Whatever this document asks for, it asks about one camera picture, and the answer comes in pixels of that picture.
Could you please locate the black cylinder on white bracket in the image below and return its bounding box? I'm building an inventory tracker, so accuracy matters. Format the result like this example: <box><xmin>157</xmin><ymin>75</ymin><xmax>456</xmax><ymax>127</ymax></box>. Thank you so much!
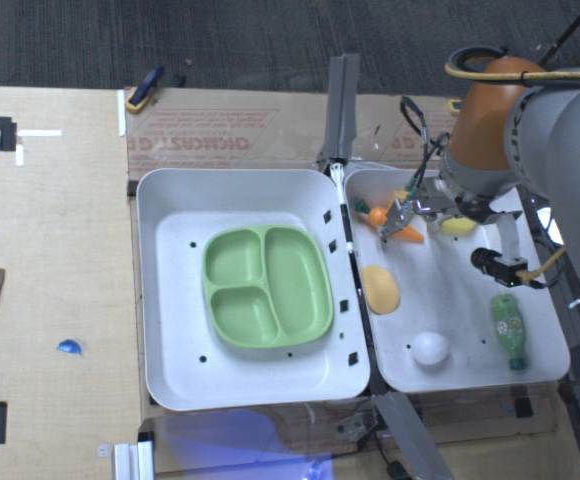
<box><xmin>470</xmin><ymin>212</ymin><xmax>530</xmax><ymax>288</ymax></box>

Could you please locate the green plastic bottle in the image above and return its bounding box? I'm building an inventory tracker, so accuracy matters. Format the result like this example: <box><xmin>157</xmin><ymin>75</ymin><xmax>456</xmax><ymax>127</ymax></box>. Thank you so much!
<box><xmin>489</xmin><ymin>293</ymin><xmax>529</xmax><ymax>372</ymax></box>

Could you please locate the white egg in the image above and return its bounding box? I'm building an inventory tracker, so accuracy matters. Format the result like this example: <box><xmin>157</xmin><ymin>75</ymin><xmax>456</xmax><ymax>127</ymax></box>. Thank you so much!
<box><xmin>412</xmin><ymin>331</ymin><xmax>451</xmax><ymax>367</ymax></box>

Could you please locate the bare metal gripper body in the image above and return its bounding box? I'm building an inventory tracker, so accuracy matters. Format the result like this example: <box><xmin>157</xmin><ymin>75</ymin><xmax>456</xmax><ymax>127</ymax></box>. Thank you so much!
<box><xmin>411</xmin><ymin>175</ymin><xmax>524</xmax><ymax>227</ymax></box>

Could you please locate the yellow oval bread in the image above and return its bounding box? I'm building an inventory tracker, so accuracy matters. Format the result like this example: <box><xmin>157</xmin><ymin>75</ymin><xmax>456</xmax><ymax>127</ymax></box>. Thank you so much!
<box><xmin>359</xmin><ymin>264</ymin><xmax>402</xmax><ymax>316</ymax></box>

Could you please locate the orange carrot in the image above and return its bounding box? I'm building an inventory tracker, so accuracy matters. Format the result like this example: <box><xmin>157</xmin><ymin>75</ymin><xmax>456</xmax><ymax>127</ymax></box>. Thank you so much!
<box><xmin>353</xmin><ymin>197</ymin><xmax>426</xmax><ymax>244</ymax></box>

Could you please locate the green divided plate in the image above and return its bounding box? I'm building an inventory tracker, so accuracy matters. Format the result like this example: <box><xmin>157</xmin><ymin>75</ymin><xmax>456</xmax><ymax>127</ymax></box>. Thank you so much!
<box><xmin>201</xmin><ymin>224</ymin><xmax>335</xmax><ymax>350</ymax></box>

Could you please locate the brown cardboard board red print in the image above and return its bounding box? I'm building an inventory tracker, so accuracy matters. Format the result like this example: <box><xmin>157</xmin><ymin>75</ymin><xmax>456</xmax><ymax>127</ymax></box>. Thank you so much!
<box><xmin>124</xmin><ymin>85</ymin><xmax>560</xmax><ymax>475</ymax></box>

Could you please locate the white plastic tray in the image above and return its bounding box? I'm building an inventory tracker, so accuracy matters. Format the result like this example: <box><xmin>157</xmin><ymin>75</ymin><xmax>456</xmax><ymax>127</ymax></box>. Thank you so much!
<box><xmin>135</xmin><ymin>167</ymin><xmax>372</xmax><ymax>413</ymax></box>
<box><xmin>343</xmin><ymin>166</ymin><xmax>572</xmax><ymax>395</ymax></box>

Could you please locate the yellow lemon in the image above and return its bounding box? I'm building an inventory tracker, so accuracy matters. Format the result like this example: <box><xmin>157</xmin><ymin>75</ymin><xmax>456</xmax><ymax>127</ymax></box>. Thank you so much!
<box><xmin>439</xmin><ymin>216</ymin><xmax>479</xmax><ymax>236</ymax></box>

